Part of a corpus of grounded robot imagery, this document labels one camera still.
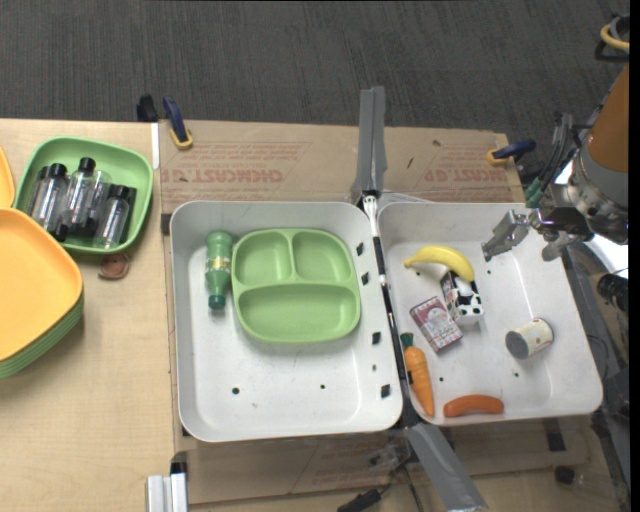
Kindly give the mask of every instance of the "stack of yellow plates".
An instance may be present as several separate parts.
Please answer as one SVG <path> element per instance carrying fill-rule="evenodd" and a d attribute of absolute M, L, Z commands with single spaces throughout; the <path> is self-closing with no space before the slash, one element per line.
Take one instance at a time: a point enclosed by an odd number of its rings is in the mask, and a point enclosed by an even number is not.
<path fill-rule="evenodd" d="M 0 378 L 53 347 L 84 304 L 78 266 L 34 220 L 9 208 L 13 195 L 0 149 Z"/>

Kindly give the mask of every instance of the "glass bottle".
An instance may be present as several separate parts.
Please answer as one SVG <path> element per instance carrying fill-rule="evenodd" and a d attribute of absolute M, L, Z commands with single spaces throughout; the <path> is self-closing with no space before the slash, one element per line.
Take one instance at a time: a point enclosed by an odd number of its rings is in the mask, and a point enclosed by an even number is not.
<path fill-rule="evenodd" d="M 213 231 L 207 235 L 207 263 L 205 278 L 209 286 L 209 307 L 224 309 L 225 294 L 231 284 L 232 237 L 226 231 Z"/>
<path fill-rule="evenodd" d="M 87 220 L 83 229 L 85 236 L 94 236 L 98 227 L 98 222 L 102 216 L 109 192 L 111 191 L 111 176 L 105 171 L 94 171 L 95 183 L 93 190 L 87 201 Z"/>
<path fill-rule="evenodd" d="M 40 186 L 42 182 L 47 177 L 47 173 L 49 172 L 49 166 L 45 165 L 42 169 L 38 171 L 36 175 L 36 181 L 33 183 L 31 187 L 31 196 L 29 197 L 29 202 L 27 203 L 27 207 L 25 208 L 25 213 L 27 215 L 31 215 L 33 213 L 33 207 L 36 204 L 36 197 L 38 197 L 38 191 L 40 190 Z"/>
<path fill-rule="evenodd" d="M 78 169 L 71 175 L 65 211 L 62 223 L 68 226 L 70 232 L 76 232 L 85 225 L 88 218 L 88 205 L 95 188 L 93 171 L 96 162 L 93 158 L 80 159 Z"/>
<path fill-rule="evenodd" d="M 120 244 L 129 216 L 128 198 L 129 187 L 119 185 L 113 195 L 107 199 L 94 237 L 96 247 L 110 249 Z"/>
<path fill-rule="evenodd" d="M 67 168 L 63 164 L 53 164 L 43 180 L 35 198 L 32 218 L 59 241 L 67 237 L 67 230 L 58 229 L 64 211 L 67 194 Z"/>

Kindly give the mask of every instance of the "clamp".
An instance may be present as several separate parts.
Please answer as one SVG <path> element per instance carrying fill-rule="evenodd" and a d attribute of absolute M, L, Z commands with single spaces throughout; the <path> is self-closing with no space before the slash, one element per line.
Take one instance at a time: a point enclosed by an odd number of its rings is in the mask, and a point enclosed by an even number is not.
<path fill-rule="evenodd" d="M 169 133 L 175 145 L 178 146 L 178 149 L 188 149 L 193 146 L 193 137 L 191 136 L 191 132 L 184 126 L 182 114 L 173 96 L 165 96 L 162 98 L 162 106 L 171 121 Z"/>
<path fill-rule="evenodd" d="M 136 105 L 136 114 L 138 121 L 142 123 L 157 123 L 158 112 L 153 105 L 153 97 L 151 94 L 143 94 L 140 96 L 140 101 Z"/>
<path fill-rule="evenodd" d="M 533 139 L 514 142 L 502 149 L 488 151 L 487 161 L 494 167 L 506 164 L 509 157 L 513 157 L 514 162 L 517 162 L 525 154 L 536 149 L 536 146 L 536 141 Z"/>

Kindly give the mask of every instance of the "green tray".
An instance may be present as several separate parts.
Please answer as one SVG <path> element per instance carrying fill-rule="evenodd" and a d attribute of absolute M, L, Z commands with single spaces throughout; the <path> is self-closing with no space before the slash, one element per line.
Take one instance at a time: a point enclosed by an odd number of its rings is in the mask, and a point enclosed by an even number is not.
<path fill-rule="evenodd" d="M 360 320 L 353 261 L 344 243 L 326 231 L 245 235 L 233 249 L 231 279 L 240 324 L 259 341 L 331 341 Z"/>
<path fill-rule="evenodd" d="M 25 211 L 37 173 L 42 167 L 53 163 L 64 164 L 69 174 L 78 167 L 82 157 L 96 161 L 96 169 L 106 171 L 113 183 L 136 189 L 131 209 L 127 239 L 109 249 L 93 247 L 90 238 L 70 235 L 61 245 L 70 251 L 112 254 L 127 249 L 138 237 L 151 203 L 153 169 L 141 154 L 114 144 L 80 137 L 54 137 L 40 144 L 33 152 L 22 173 L 14 207 Z"/>

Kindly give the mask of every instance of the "green bottle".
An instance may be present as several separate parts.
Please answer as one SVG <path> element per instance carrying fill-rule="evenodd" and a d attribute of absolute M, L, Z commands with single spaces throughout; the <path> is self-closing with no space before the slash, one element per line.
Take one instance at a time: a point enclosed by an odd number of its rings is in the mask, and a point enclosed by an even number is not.
<path fill-rule="evenodd" d="M 207 264 L 205 277 L 209 285 L 209 307 L 224 309 L 227 291 L 231 285 L 232 237 L 225 231 L 212 231 L 207 235 Z"/>

